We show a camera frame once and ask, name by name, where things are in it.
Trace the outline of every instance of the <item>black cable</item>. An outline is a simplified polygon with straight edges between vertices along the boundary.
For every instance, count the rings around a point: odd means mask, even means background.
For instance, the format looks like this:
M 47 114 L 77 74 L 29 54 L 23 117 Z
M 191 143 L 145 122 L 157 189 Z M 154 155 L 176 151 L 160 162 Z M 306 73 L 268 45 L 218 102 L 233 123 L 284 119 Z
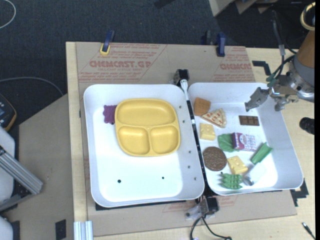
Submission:
M 214 236 L 216 236 L 216 237 L 218 237 L 218 238 L 222 238 L 222 239 L 224 239 L 224 240 L 232 240 L 231 236 L 222 236 L 222 235 L 218 235 L 218 234 L 214 233 L 214 232 L 210 229 L 210 227 L 208 226 L 207 222 L 205 221 L 205 217 L 201 217 L 201 218 L 202 218 L 205 226 L 207 227 L 207 229 L 211 232 L 211 234 L 213 234 Z
M 282 56 L 281 58 L 281 64 L 280 66 L 275 70 L 275 73 L 278 72 L 277 76 L 275 78 L 279 78 L 279 76 L 281 75 L 282 73 L 282 70 L 284 69 L 284 65 L 288 62 L 290 62 L 295 56 L 292 55 L 290 56 L 289 58 L 285 59 L 284 56 Z
M 273 10 L 272 14 L 273 14 L 272 28 L 278 44 L 284 45 L 290 52 L 292 52 L 293 54 L 296 54 L 297 52 L 289 47 L 288 43 L 286 42 L 286 39 L 284 38 L 282 25 L 277 12 Z
M 21 77 L 12 77 L 12 78 L 6 78 L 6 79 L 0 79 L 0 83 L 8 82 L 8 81 L 15 81 L 15 80 L 37 80 L 37 81 L 43 81 L 50 85 L 52 85 L 54 88 L 58 90 L 58 92 L 63 96 L 63 92 L 60 90 L 58 86 L 56 86 L 53 82 L 50 82 L 46 79 L 40 78 L 40 77 L 33 77 L 33 76 L 21 76 Z
M 192 227 L 191 227 L 191 230 L 190 230 L 190 240 L 194 240 L 194 237 L 192 236 L 192 233 L 193 233 L 196 225 L 197 225 L 198 222 L 200 221 L 200 219 L 201 219 L 201 217 L 198 218 L 198 219 L 196 219 L 196 220 L 194 221 L 194 223 L 192 224 Z
M 204 216 L 196 219 L 196 220 L 194 221 L 194 223 L 192 224 L 192 227 L 191 227 L 191 230 L 190 230 L 190 240 L 194 240 L 193 232 L 194 232 L 194 229 L 195 229 L 196 225 L 198 224 L 198 222 L 199 222 L 201 219 L 203 220 L 205 226 L 207 227 L 207 229 L 210 231 L 211 234 L 213 234 L 214 236 L 216 236 L 216 237 L 218 237 L 218 238 L 224 239 L 224 240 L 232 240 L 231 236 L 222 236 L 222 235 L 218 235 L 218 234 L 214 233 L 214 232 L 210 229 L 210 227 L 208 226 L 207 222 L 205 221 L 205 217 L 204 217 Z

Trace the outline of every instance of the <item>yellow plastic plate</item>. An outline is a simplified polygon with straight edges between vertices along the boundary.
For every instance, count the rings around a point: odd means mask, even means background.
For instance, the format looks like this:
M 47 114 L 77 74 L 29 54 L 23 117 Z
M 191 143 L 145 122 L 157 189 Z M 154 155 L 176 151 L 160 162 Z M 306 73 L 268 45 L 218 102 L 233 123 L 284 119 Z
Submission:
M 175 109 L 162 99 L 133 98 L 115 109 L 116 138 L 121 149 L 132 156 L 164 156 L 180 145 Z

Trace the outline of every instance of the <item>cardboard sheet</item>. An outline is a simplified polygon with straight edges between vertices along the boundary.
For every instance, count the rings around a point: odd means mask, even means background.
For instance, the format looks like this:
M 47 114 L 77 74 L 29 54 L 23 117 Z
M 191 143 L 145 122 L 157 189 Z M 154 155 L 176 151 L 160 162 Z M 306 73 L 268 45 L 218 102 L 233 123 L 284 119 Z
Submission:
M 19 221 L 21 240 L 73 239 L 74 206 L 70 156 L 68 95 L 19 125 L 19 161 L 43 182 L 40 194 L 20 202 L 3 216 Z
M 225 57 L 213 45 L 112 43 L 101 56 L 98 42 L 77 42 L 80 114 L 88 219 L 94 236 L 171 229 L 192 225 L 185 218 L 194 200 L 97 210 L 90 190 L 90 164 L 83 94 L 94 84 L 167 84 L 177 69 L 188 69 L 189 85 L 197 82 L 255 82 L 245 47 L 226 46 Z M 296 209 L 289 190 L 217 196 L 220 211 L 208 223 L 290 216 Z

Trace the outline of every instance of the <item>toy food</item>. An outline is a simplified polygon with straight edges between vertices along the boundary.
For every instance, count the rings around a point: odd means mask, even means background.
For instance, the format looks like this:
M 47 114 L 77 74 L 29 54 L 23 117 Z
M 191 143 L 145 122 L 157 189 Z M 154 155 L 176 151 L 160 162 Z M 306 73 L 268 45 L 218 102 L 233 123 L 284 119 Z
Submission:
M 177 113 L 165 100 L 123 100 L 116 106 L 114 119 L 118 144 L 128 155 L 163 156 L 175 152 L 180 145 Z
M 202 116 L 210 109 L 211 102 L 203 98 L 196 97 L 193 105 L 193 113 L 196 116 Z
M 211 171 L 220 171 L 227 165 L 225 153 L 218 147 L 207 147 L 203 153 L 203 161 L 205 167 Z
M 200 123 L 200 139 L 214 141 L 215 138 L 214 126 L 208 123 Z
M 256 138 L 254 135 L 234 132 L 232 134 L 232 147 L 235 150 L 256 151 Z
M 213 112 L 208 112 L 202 115 L 201 118 L 220 128 L 225 128 L 227 124 L 226 114 L 222 108 L 219 108 Z
M 259 126 L 257 116 L 239 115 L 240 125 L 242 126 Z
M 232 174 L 242 174 L 248 171 L 248 167 L 241 161 L 239 156 L 233 156 L 227 159 Z
M 106 124 L 114 124 L 115 123 L 115 112 L 117 105 L 104 105 L 103 115 L 104 122 Z
M 271 153 L 273 150 L 272 147 L 269 147 L 267 143 L 263 143 L 263 145 L 259 148 L 259 150 L 255 153 L 255 155 L 251 158 L 251 162 L 255 165 L 261 162 L 267 155 Z
M 234 149 L 232 142 L 232 134 L 221 134 L 218 136 L 219 148 L 226 152 L 239 152 L 239 149 Z
M 240 183 L 242 183 L 242 176 L 240 174 L 222 174 L 222 185 L 225 188 L 230 190 L 238 190 L 242 188 Z
M 258 162 L 244 177 L 243 182 L 248 185 L 252 186 L 257 183 L 263 175 L 265 175 L 267 169 Z

